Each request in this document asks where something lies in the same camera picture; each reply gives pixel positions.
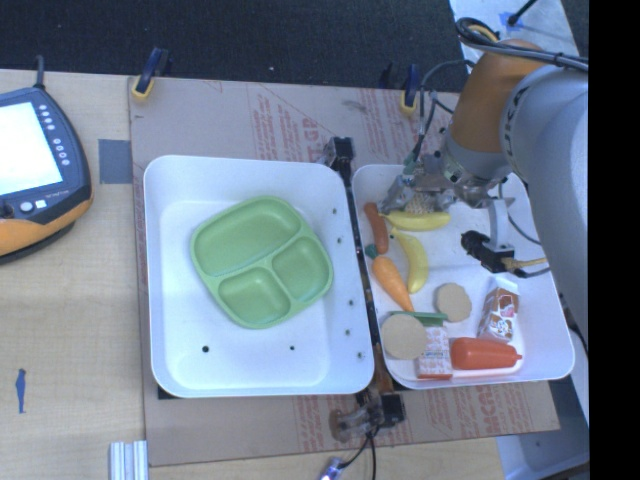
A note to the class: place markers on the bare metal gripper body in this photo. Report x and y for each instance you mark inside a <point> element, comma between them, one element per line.
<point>440,175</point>

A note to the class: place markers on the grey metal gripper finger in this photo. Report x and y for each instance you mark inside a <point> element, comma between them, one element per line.
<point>392,198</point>
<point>445,200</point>

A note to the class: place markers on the beige waffle biscuit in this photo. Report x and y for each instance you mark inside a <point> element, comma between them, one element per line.
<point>419,204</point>

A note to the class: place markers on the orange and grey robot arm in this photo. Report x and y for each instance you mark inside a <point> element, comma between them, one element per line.
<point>545,168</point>

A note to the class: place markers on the yellow banana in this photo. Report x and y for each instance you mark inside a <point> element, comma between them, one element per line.
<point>416,263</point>
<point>420,221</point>

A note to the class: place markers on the dark orange carrot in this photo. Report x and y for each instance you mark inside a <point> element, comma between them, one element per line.
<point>377,228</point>

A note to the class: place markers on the thin black and white rod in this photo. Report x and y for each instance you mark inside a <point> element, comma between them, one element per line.
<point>361,268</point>

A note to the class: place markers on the orange carrot with green top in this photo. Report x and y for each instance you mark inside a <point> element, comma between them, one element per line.
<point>390,278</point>

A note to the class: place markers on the small tan round biscuit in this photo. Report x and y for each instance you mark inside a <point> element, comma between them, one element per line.
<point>453,302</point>

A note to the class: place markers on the orange brown carton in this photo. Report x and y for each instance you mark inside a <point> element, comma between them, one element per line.
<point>500,313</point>

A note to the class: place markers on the large tan round biscuit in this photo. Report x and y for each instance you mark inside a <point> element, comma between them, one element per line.
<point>403,337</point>

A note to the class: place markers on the green divided plate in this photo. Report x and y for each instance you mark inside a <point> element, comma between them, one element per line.
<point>250,238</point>

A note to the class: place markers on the white orange carton green lid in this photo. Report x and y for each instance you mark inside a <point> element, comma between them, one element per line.
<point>436,353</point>

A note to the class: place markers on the orange sausage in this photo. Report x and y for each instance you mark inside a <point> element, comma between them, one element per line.
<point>480,354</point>

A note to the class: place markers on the white plastic tray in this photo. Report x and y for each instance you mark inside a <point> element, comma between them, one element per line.
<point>250,363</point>
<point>540,328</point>

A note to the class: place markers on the brown cardboard board red print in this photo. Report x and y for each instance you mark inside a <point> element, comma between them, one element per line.
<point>225,118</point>

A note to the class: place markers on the black cylinder on white bracket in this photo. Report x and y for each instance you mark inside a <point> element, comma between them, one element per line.
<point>487,250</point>

